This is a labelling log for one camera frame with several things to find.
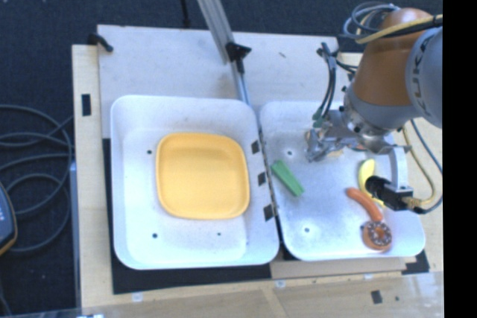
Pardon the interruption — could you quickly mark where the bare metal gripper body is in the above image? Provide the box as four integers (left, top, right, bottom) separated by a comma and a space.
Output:
319, 110, 396, 154

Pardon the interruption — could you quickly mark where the green wedge block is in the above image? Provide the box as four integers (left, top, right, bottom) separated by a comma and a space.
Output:
271, 159, 306, 197

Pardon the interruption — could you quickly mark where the yellow banana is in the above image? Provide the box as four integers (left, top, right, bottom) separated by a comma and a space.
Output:
357, 159, 387, 208

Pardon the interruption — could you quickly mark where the thin black and white rod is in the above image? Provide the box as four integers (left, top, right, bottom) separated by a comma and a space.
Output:
233, 63, 280, 221

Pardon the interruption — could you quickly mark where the white plastic tray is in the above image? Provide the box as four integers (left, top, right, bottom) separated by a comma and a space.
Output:
258, 100, 427, 262
110, 95, 281, 270

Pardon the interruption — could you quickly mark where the orange sausage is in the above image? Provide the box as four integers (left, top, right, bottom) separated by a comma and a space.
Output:
346, 187, 385, 223

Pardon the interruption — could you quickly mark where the brown sprinkled doughnut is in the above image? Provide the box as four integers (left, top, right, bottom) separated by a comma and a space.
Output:
360, 220, 394, 253

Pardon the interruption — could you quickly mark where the yellow plate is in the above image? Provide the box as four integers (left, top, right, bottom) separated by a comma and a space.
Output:
155, 132, 251, 221

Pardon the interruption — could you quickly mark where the pale wood board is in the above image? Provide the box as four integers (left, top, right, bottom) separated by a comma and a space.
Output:
71, 44, 443, 310

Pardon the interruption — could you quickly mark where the black cylinder on white bracket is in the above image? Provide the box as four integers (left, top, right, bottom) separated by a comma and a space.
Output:
364, 144, 415, 212

